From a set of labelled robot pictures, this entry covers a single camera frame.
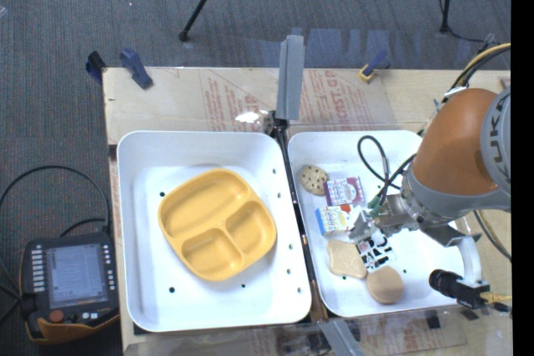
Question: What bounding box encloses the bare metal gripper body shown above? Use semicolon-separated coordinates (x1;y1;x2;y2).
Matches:
372;193;423;238

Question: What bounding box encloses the yellow and white carton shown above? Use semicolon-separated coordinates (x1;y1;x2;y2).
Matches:
314;203;363;237

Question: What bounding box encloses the tan bread slice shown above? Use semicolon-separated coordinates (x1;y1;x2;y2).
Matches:
325;238;369;280

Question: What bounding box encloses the purple and white carton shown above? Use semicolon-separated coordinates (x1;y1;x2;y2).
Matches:
322;176;366;208

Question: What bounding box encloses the white plastic tray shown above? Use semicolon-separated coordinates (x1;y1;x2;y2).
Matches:
287;129;486;318
116;130;313;333

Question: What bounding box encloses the tan chocolate chip biscuit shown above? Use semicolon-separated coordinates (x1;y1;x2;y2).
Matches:
299;164;331;197

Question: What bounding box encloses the yellow divided plate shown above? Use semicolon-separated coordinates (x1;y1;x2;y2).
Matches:
157;168;279;283

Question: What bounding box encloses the brown cardboard board red print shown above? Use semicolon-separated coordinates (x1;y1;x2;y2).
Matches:
102;67;512;356

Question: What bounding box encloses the black cylinder on white bracket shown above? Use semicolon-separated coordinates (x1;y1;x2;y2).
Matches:
420;220;492;310

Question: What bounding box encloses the black block with thin wires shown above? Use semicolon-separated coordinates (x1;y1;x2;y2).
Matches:
263;110;290;134

